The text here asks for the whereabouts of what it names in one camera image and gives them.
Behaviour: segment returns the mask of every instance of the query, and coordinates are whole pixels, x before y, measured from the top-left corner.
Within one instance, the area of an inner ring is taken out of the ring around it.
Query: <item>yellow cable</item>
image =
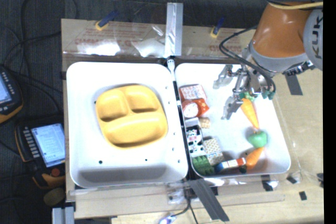
[[[300,9],[300,8],[312,8],[312,7],[323,6],[323,1],[315,2],[315,3],[295,5],[295,6],[282,6],[282,5],[277,5],[277,4],[273,4],[273,3],[269,3],[269,5],[271,5],[272,7],[275,7],[275,8],[280,8],[280,9]]]

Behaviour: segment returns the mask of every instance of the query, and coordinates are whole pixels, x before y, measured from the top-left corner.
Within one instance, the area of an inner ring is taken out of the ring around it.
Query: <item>blue clip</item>
[[[114,20],[114,18],[118,15],[119,13],[114,10],[110,12],[107,16],[105,16],[102,20],[96,22],[96,29],[99,31],[102,31],[108,26],[109,21]]]
[[[224,17],[220,18],[217,25],[212,29],[210,34],[212,37],[216,38],[218,36],[219,30],[222,27],[223,23],[224,23]]]

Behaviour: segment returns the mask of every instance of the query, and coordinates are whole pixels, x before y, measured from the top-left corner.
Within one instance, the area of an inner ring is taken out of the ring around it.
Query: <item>toy carrot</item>
[[[246,156],[245,160],[246,160],[247,170],[253,169],[256,166],[263,150],[264,150],[264,147],[256,148],[255,150],[253,150],[251,153],[249,153]]]
[[[257,114],[251,100],[247,98],[242,98],[242,101],[243,103],[241,104],[240,107],[242,108],[243,113],[247,116],[247,118],[252,123],[254,128],[259,129]]]

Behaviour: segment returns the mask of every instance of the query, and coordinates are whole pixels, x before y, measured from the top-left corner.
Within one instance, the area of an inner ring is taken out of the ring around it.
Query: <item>table surface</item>
[[[69,44],[78,38],[91,23],[86,20],[62,20],[62,46],[65,50]],[[204,53],[204,47],[210,54],[216,54],[215,45],[222,37],[213,40],[209,36],[210,28],[184,27],[183,39],[193,39],[193,52]],[[237,29],[223,29],[223,35],[234,33]],[[248,32],[233,40],[231,48],[241,49],[251,39],[253,32]],[[64,55],[63,71],[66,71],[72,61]],[[322,71],[309,70],[298,76],[303,95],[291,95],[286,78],[278,74],[274,77],[277,94],[274,106],[279,117],[282,131],[289,135],[290,147],[293,149],[292,158],[299,164],[300,180],[293,184],[282,180],[274,191],[244,191],[232,188],[223,190],[218,197],[230,223],[323,223],[324,222],[324,192],[316,176],[323,173],[323,123],[322,123]],[[67,129],[67,94],[64,83],[65,134],[68,141]],[[74,190],[69,170],[66,177],[67,193]],[[161,187],[147,189],[152,195],[135,195],[123,197],[128,192],[122,190],[98,191],[93,196],[82,198],[76,196],[75,219],[115,216],[112,223],[158,223],[168,211],[179,212],[185,204],[169,206],[167,194]],[[220,222],[211,220],[202,204],[195,200],[192,207],[198,223]],[[174,223],[195,223],[192,212],[179,215]]]

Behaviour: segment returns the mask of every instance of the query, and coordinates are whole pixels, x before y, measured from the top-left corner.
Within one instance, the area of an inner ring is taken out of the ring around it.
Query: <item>yellow plate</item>
[[[167,119],[156,94],[142,85],[104,92],[97,98],[96,114],[105,139],[119,148],[152,143],[168,131]]]

